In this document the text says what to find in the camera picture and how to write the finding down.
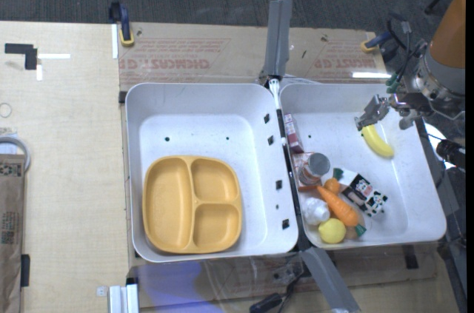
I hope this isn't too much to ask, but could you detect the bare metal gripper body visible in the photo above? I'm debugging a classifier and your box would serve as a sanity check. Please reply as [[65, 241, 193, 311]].
[[388, 70, 467, 119]]

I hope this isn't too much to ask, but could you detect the yellow banana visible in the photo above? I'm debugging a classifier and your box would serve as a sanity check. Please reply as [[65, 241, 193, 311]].
[[360, 124, 395, 159]]

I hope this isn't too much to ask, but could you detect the white plastic tray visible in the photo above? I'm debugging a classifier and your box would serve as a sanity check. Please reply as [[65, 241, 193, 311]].
[[278, 82, 448, 251], [124, 82, 300, 264]]

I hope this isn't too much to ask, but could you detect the small can with silver lid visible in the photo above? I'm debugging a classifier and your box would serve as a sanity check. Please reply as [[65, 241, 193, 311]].
[[298, 152, 332, 187]]

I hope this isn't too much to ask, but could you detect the red juice carton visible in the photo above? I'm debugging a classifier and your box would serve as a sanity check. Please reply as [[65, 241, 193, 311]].
[[282, 112, 306, 155]]

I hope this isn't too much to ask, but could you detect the small orange carrot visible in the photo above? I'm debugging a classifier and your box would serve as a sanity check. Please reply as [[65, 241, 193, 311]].
[[323, 167, 346, 195]]

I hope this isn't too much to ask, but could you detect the cow print milk carton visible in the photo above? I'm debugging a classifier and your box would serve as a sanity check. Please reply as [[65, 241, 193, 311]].
[[340, 172, 390, 219]]

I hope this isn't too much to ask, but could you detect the large orange carrot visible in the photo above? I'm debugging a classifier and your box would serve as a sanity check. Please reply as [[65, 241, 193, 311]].
[[316, 185, 368, 237]]

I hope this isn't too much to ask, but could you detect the white garlic bulb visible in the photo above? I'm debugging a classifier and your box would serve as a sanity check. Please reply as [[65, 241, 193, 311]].
[[301, 196, 331, 226]]

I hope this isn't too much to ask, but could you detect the yellow lemon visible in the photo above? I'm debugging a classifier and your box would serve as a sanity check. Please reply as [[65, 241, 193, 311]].
[[318, 217, 347, 245]]

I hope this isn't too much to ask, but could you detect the brown cardboard board red print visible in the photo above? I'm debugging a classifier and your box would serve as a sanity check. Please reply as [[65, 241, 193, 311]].
[[117, 21, 438, 309]]

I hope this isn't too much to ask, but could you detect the yellow divided plate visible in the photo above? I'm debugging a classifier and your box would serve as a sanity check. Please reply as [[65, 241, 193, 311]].
[[141, 155, 244, 255]]

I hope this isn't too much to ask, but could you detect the brown paper bag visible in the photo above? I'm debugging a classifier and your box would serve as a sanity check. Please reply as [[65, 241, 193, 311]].
[[0, 153, 27, 313]]

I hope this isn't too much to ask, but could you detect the black cylinder on white bracket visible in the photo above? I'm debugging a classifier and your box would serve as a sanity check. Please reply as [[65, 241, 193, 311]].
[[421, 121, 467, 172]]

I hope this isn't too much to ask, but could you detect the black block with thin wires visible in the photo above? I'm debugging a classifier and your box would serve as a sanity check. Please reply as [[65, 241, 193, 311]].
[[259, 72, 282, 87]]

